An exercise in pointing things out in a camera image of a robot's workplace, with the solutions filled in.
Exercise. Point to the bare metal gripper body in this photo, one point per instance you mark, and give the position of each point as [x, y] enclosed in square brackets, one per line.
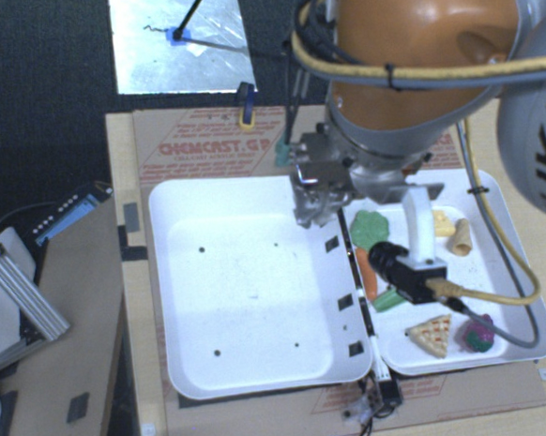
[326, 170]

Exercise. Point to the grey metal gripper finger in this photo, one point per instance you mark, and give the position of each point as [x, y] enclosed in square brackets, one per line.
[329, 213]
[305, 212]

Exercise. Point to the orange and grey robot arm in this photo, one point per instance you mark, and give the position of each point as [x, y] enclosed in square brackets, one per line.
[428, 35]

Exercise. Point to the green broccoli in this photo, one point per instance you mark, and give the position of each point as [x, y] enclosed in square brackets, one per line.
[368, 228]

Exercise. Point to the thin black and white rod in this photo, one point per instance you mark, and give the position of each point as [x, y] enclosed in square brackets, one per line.
[355, 264]

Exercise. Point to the orange carrot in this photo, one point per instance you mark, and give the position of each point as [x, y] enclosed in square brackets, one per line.
[367, 273]

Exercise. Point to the white plastic tray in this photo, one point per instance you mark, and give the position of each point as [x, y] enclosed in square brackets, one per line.
[250, 289]
[481, 290]

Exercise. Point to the brown cardboard board red print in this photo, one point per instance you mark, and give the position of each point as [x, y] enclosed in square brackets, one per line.
[229, 140]

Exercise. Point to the green toy vegetable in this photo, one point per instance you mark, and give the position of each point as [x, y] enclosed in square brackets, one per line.
[385, 300]

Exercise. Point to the yellow cheese piece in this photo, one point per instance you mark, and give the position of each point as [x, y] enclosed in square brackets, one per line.
[443, 223]

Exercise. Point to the beige cone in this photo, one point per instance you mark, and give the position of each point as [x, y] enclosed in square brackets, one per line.
[460, 240]

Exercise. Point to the pizza slice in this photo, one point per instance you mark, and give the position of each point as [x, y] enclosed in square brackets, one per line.
[433, 336]

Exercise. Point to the purple grapes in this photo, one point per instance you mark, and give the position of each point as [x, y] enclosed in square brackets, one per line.
[477, 335]

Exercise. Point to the black cylinder on white bracket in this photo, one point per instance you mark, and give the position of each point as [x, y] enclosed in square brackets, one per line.
[417, 229]

